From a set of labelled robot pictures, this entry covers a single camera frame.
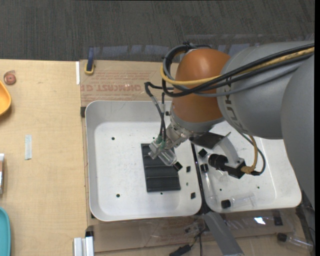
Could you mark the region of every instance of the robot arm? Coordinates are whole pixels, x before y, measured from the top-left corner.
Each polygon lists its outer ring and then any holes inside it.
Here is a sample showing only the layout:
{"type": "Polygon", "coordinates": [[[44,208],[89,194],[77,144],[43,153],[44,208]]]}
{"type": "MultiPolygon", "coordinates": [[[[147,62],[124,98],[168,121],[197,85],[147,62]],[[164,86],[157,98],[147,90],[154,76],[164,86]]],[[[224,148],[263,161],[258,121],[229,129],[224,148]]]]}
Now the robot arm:
{"type": "MultiPolygon", "coordinates": [[[[251,138],[283,139],[298,180],[299,173],[314,177],[314,41],[253,46],[233,57],[184,44],[165,56],[161,76],[164,93],[172,97],[170,124],[164,127],[165,138],[158,136],[150,144],[152,158],[173,165],[177,159],[172,148],[186,140],[212,139],[208,132],[226,120],[251,138]],[[173,79],[170,65],[180,53],[185,55],[173,79]]],[[[231,165],[238,157],[232,151],[230,145],[224,150],[231,165]]],[[[308,197],[314,206],[314,195],[308,197]]]]}

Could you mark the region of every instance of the gray carpet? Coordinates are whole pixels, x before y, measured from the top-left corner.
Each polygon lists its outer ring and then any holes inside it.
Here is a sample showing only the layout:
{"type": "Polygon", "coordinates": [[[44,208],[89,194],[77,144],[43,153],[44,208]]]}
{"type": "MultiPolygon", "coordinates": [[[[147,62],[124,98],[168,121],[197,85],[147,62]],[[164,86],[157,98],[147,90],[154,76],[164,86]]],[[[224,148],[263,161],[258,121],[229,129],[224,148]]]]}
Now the gray carpet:
{"type": "Polygon", "coordinates": [[[315,0],[0,0],[0,58],[160,61],[184,41],[233,55],[250,45],[308,40],[315,0]]]}

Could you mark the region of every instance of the teal container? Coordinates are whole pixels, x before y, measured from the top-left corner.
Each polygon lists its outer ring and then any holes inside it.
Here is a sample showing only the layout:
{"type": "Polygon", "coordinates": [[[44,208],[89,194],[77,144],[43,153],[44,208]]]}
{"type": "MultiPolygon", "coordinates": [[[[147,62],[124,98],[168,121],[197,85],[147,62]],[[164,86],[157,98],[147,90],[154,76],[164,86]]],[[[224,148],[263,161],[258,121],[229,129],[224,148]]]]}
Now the teal container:
{"type": "Polygon", "coordinates": [[[10,256],[11,251],[11,230],[9,216],[0,207],[0,256],[10,256]]]}

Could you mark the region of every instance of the metal bracket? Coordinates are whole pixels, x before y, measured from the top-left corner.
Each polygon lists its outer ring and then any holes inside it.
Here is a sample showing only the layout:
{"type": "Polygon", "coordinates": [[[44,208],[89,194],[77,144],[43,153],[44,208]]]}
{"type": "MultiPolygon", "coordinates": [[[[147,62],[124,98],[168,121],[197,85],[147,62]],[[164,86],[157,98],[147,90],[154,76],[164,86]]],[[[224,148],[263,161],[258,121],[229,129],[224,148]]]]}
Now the metal bracket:
{"type": "Polygon", "coordinates": [[[223,253],[223,256],[245,255],[219,213],[208,212],[203,215],[203,219],[223,253]]]}
{"type": "Polygon", "coordinates": [[[205,134],[195,137],[191,142],[198,146],[213,150],[216,146],[220,146],[225,153],[228,162],[226,166],[237,168],[244,162],[243,158],[240,158],[237,151],[231,141],[228,139],[229,132],[226,136],[215,134],[212,132],[206,132],[205,134]]]}

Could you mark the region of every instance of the black plastic piece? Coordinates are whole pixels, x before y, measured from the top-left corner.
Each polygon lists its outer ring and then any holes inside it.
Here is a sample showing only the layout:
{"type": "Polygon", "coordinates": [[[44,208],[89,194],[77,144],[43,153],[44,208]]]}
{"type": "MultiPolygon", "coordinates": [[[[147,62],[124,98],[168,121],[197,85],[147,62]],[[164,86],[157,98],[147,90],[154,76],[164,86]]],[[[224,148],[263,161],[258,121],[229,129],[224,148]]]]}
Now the black plastic piece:
{"type": "Polygon", "coordinates": [[[273,219],[274,219],[275,226],[283,226],[284,225],[280,216],[274,216],[273,219]]]}
{"type": "Polygon", "coordinates": [[[182,165],[181,165],[181,163],[176,162],[176,163],[173,165],[173,167],[174,167],[174,169],[178,172],[179,170],[181,170],[182,165]]]}
{"type": "Polygon", "coordinates": [[[196,144],[202,148],[206,149],[213,149],[225,136],[215,134],[212,132],[206,132],[201,136],[194,137],[192,140],[189,138],[189,140],[192,142],[192,144],[196,144]]]}
{"type": "Polygon", "coordinates": [[[195,171],[196,171],[196,176],[199,184],[199,189],[200,189],[200,199],[201,199],[201,207],[199,211],[196,213],[196,215],[202,215],[211,212],[212,210],[208,206],[206,202],[206,197],[205,197],[205,192],[204,192],[204,186],[202,184],[202,176],[201,176],[201,170],[199,167],[199,161],[198,161],[198,154],[196,151],[196,147],[194,144],[191,143],[191,149],[192,149],[192,155],[193,155],[193,160],[195,164],[195,171]]]}
{"type": "Polygon", "coordinates": [[[171,252],[169,256],[181,256],[187,252],[191,251],[191,246],[189,244],[179,247],[178,250],[171,252]]]}
{"type": "Polygon", "coordinates": [[[283,226],[282,218],[280,212],[278,210],[274,210],[273,213],[273,221],[275,226],[283,226]]]}
{"type": "Polygon", "coordinates": [[[198,152],[198,154],[200,155],[200,157],[204,158],[208,154],[208,152],[203,148],[198,152]]]}
{"type": "Polygon", "coordinates": [[[89,47],[88,63],[86,65],[86,71],[91,71],[93,65],[94,65],[94,48],[93,47],[89,47]]]}
{"type": "Polygon", "coordinates": [[[202,172],[206,173],[207,171],[209,171],[209,167],[206,163],[203,163],[200,165],[200,169],[202,172]]]}
{"type": "Polygon", "coordinates": [[[223,209],[229,208],[231,206],[231,202],[229,199],[221,201],[221,207],[223,209]]]}
{"type": "Polygon", "coordinates": [[[167,166],[157,157],[152,159],[149,144],[141,144],[144,176],[147,192],[177,191],[181,189],[178,169],[182,165],[167,166]]]}
{"type": "Polygon", "coordinates": [[[80,107],[80,115],[81,117],[86,117],[86,106],[81,106],[80,107]]]}
{"type": "Polygon", "coordinates": [[[261,174],[261,172],[254,170],[254,171],[250,172],[250,174],[252,176],[259,176],[261,174]]]}
{"type": "Polygon", "coordinates": [[[280,241],[280,242],[286,242],[287,239],[288,239],[288,236],[287,236],[286,234],[284,234],[284,233],[278,233],[278,234],[276,235],[276,238],[277,238],[278,241],[280,241]]]}
{"type": "Polygon", "coordinates": [[[85,237],[94,237],[94,232],[93,231],[86,231],[85,232],[85,237]]]}
{"type": "Polygon", "coordinates": [[[210,166],[220,170],[227,172],[230,176],[240,179],[245,173],[241,171],[241,168],[246,165],[246,162],[243,161],[237,168],[233,168],[227,166],[228,158],[222,154],[211,154],[208,159],[208,163],[210,166]]]}

